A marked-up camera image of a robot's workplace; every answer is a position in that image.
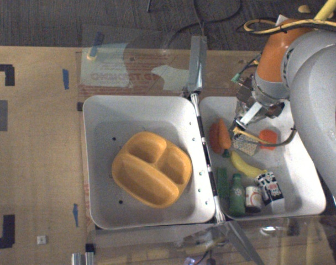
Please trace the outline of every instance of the banana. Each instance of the banana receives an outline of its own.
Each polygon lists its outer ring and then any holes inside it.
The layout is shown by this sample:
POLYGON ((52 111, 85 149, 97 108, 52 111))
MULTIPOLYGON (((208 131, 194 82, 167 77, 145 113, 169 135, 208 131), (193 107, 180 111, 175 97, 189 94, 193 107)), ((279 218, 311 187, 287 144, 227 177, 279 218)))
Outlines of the banana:
POLYGON ((255 178, 260 174, 267 173, 267 170, 261 170, 256 167, 253 167, 246 163, 237 152, 232 151, 232 155, 230 156, 233 166, 239 171, 244 173, 248 177, 255 178))

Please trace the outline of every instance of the black and white can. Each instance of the black and white can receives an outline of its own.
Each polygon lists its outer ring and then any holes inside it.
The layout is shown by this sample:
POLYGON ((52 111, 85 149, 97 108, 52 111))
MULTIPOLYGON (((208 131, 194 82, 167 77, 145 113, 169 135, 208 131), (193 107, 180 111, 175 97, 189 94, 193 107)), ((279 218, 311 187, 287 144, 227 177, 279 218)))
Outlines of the black and white can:
POLYGON ((261 197, 261 188, 249 186, 245 189, 245 211, 257 213, 261 211, 263 200, 261 197))

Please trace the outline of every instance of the red and white can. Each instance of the red and white can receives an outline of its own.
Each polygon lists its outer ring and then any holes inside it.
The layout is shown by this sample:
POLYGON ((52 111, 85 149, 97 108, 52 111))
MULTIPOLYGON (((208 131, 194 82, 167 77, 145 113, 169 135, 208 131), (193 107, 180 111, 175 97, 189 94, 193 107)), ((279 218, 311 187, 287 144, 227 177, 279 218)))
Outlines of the red and white can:
POLYGON ((261 211, 263 206, 260 187, 249 186, 245 189, 245 211, 249 213, 257 213, 261 211))

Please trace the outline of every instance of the green bottle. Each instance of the green bottle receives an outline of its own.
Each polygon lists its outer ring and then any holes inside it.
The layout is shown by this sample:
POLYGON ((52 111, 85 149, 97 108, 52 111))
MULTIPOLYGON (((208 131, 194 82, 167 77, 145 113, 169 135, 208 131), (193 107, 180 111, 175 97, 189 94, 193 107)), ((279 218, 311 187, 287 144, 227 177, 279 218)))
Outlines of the green bottle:
POLYGON ((232 187, 229 192, 229 215, 233 217, 245 215, 245 190, 240 174, 233 174, 232 187))

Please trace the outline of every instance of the can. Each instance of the can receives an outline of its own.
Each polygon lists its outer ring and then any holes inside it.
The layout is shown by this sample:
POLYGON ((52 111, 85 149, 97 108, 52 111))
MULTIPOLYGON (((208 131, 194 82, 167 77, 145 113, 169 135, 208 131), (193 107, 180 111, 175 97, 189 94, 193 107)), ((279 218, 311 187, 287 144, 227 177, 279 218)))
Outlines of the can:
POLYGON ((257 176, 255 184, 261 188, 262 199, 265 205, 284 198, 275 175, 271 171, 257 176))
POLYGON ((261 197, 261 189, 253 185, 245 188, 245 211, 249 213, 257 213, 261 211, 263 206, 261 197))

